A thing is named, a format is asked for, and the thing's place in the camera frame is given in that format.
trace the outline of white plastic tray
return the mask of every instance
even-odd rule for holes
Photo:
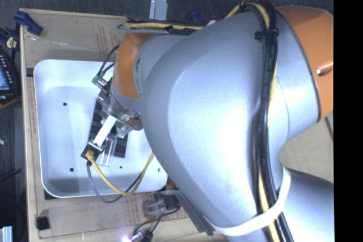
[[[81,153],[88,142],[97,86],[92,78],[101,62],[45,60],[34,70],[39,131],[41,180],[45,190],[59,198],[93,196],[86,160]],[[110,69],[105,79],[112,76]],[[114,156],[102,171],[122,190],[142,171],[151,148],[141,131],[129,133],[125,158]],[[100,194],[115,194],[91,167]],[[164,187],[167,174],[154,157],[137,192]]]

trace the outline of electronic device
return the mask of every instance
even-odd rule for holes
[[[18,96],[16,75],[5,54],[0,50],[0,109],[15,102]]]

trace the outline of cable tie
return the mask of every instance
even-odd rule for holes
[[[264,36],[268,35],[270,32],[274,32],[276,36],[278,36],[278,28],[266,28],[263,31],[257,31],[255,32],[255,39],[261,40]]]
[[[282,167],[283,176],[282,182],[280,186],[280,192],[278,194],[278,199],[276,203],[268,209],[266,212],[254,216],[253,218],[247,220],[246,222],[234,226],[234,227],[218,227],[211,223],[208,219],[207,221],[214,227],[216,231],[226,236],[242,236],[248,233],[251,233],[255,230],[264,228],[271,223],[281,214],[285,202],[289,193],[290,184],[291,184],[291,174],[288,169]]]

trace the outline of wooden table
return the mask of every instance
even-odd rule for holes
[[[117,206],[96,197],[46,199],[41,183],[37,114],[32,72],[45,59],[102,61],[123,38],[116,27],[122,16],[90,15],[22,9],[43,27],[41,36],[20,29],[22,98],[26,156],[26,192],[29,241],[120,241],[145,217],[140,212],[147,194],[123,199]],[[283,145],[280,160],[286,167],[333,181],[333,141],[329,122],[323,120]],[[37,220],[50,227],[39,230]],[[225,241],[215,233],[199,233],[182,209],[160,222],[153,241]]]

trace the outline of yellow cable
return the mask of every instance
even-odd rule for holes
[[[153,159],[153,157],[154,157],[154,153],[152,152],[151,154],[150,154],[150,157],[149,157],[149,159],[147,160],[147,162],[146,162],[146,164],[145,164],[145,166],[144,166],[144,168],[143,168],[143,170],[142,170],[142,172],[141,172],[141,176],[140,176],[140,178],[138,179],[138,181],[137,181],[137,183],[136,183],[136,185],[135,185],[135,187],[133,188],[133,190],[131,191],[131,192],[124,192],[123,190],[120,190],[118,187],[116,187],[113,183],[111,183],[106,177],[105,177],[105,175],[104,175],[104,173],[101,171],[101,169],[99,168],[99,166],[98,166],[98,164],[96,164],[96,161],[95,161],[95,159],[94,159],[94,157],[93,157],[93,151],[91,151],[91,150],[88,150],[87,151],[87,153],[86,153],[86,158],[92,163],[92,165],[95,167],[95,169],[96,169],[96,171],[98,172],[98,174],[101,176],[101,178],[103,179],[103,181],[111,188],[111,189],[113,189],[114,191],[116,191],[116,192],[118,192],[119,194],[122,194],[122,195],[124,195],[124,196],[131,196],[131,195],[133,195],[135,192],[136,192],[136,190],[137,190],[137,188],[139,187],[139,185],[140,185],[140,183],[141,183],[141,181],[142,181],[142,179],[143,179],[143,176],[145,175],[145,173],[146,173],[146,170],[147,170],[147,168],[149,167],[149,165],[150,165],[150,163],[151,163],[151,160]]]
[[[263,181],[262,181],[262,175],[261,175],[261,171],[259,172],[259,195],[260,195],[260,202],[261,202],[261,206],[262,206],[262,211],[266,212],[269,209],[268,206],[268,202],[267,202],[267,198],[266,198],[266,193],[265,193],[265,189],[263,187]],[[276,230],[276,225],[275,223],[271,223],[270,225],[267,226],[268,230],[271,234],[271,238],[272,241],[280,241],[280,238],[278,237],[278,233]]]
[[[170,23],[154,23],[154,22],[147,22],[147,23],[124,23],[124,27],[130,28],[166,28],[172,26],[174,29],[194,29],[196,31],[204,28],[204,26],[182,26],[179,24],[170,24]]]
[[[226,16],[225,18],[230,18],[231,16],[235,15],[235,14],[237,13],[237,11],[239,10],[239,8],[240,8],[242,5],[254,5],[254,6],[255,6],[255,7],[256,7],[259,11],[260,11],[260,13],[262,14],[263,19],[264,19],[264,21],[265,21],[265,25],[266,25],[266,27],[267,27],[267,28],[269,27],[269,25],[270,25],[270,20],[269,20],[269,16],[268,16],[268,14],[267,14],[266,10],[263,8],[263,6],[262,6],[262,5],[259,5],[259,4],[257,4],[257,3],[253,3],[253,2],[246,2],[246,3],[245,3],[245,1],[243,1],[240,5],[237,5],[235,8],[233,8],[233,9],[231,10],[231,12],[230,12],[230,13],[228,13],[228,14],[227,14],[227,16]]]
[[[269,105],[268,105],[268,114],[267,114],[267,126],[269,124],[270,115],[271,115],[273,104],[275,101],[276,83],[277,83],[277,62],[276,62],[275,69],[273,71],[271,87],[270,87],[270,100],[268,102]]]

